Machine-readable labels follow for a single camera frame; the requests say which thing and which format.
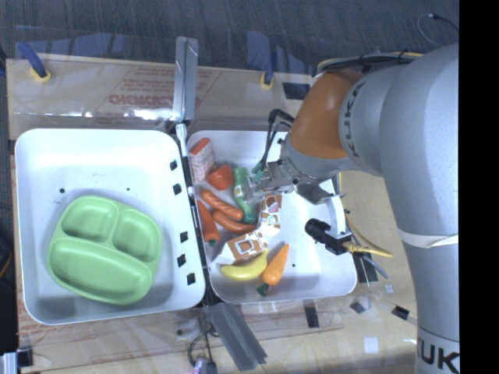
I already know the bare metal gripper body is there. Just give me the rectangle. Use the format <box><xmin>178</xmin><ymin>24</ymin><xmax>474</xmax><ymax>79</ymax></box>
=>
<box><xmin>255</xmin><ymin>160</ymin><xmax>302</xmax><ymax>195</ymax></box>

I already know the green bottle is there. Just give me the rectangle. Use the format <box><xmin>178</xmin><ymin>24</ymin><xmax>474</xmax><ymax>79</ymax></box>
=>
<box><xmin>232</xmin><ymin>166</ymin><xmax>257</xmax><ymax>225</ymax></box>

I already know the white carton with pictures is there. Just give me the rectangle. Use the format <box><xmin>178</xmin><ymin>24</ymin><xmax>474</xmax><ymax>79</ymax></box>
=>
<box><xmin>256</xmin><ymin>194</ymin><xmax>283</xmax><ymax>240</ymax></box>

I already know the orange sausage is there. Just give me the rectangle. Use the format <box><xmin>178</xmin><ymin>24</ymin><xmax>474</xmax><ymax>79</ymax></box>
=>
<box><xmin>200</xmin><ymin>189</ymin><xmax>245</xmax><ymax>222</ymax></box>
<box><xmin>211</xmin><ymin>210</ymin><xmax>257</xmax><ymax>235</ymax></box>

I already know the red pepper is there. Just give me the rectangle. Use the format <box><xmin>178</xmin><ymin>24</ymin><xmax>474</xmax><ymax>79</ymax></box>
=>
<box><xmin>206</xmin><ymin>164</ymin><xmax>235</xmax><ymax>192</ymax></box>

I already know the brown and white carton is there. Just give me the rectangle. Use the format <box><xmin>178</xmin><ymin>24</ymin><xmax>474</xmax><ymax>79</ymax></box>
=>
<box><xmin>216</xmin><ymin>230</ymin><xmax>270</xmax><ymax>266</ymax></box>

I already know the dark orange carrot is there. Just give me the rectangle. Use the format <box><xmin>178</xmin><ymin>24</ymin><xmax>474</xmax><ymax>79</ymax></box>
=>
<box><xmin>196</xmin><ymin>199</ymin><xmax>221</xmax><ymax>248</ymax></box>

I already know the orange and white carton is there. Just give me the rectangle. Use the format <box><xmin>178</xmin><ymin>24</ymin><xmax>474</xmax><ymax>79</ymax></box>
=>
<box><xmin>189</xmin><ymin>137</ymin><xmax>217</xmax><ymax>184</ymax></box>

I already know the light orange carrot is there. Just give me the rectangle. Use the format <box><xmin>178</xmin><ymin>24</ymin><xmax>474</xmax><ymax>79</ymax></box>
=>
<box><xmin>256</xmin><ymin>243</ymin><xmax>291</xmax><ymax>297</ymax></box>

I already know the yellow banana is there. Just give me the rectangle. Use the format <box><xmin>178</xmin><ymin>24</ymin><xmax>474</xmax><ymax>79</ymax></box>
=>
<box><xmin>219</xmin><ymin>247</ymin><xmax>271</xmax><ymax>282</ymax></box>

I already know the white plastic tray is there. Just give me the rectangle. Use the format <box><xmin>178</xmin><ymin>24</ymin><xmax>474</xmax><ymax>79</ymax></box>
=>
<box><xmin>14</xmin><ymin>127</ymin><xmax>207</xmax><ymax>326</ymax></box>
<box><xmin>186</xmin><ymin>129</ymin><xmax>359</xmax><ymax>306</ymax></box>

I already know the green divided plate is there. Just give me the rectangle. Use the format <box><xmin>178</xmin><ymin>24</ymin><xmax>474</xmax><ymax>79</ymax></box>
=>
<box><xmin>46</xmin><ymin>195</ymin><xmax>164</xmax><ymax>306</ymax></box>

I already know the brown cardboard board red print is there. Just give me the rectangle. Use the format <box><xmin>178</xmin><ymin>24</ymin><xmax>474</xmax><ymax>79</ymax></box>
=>
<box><xmin>5</xmin><ymin>54</ymin><xmax>348</xmax><ymax>370</ymax></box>

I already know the black cylinder on white bracket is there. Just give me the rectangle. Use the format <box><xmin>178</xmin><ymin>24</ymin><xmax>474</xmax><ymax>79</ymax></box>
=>
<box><xmin>304</xmin><ymin>193</ymin><xmax>353</xmax><ymax>256</ymax></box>

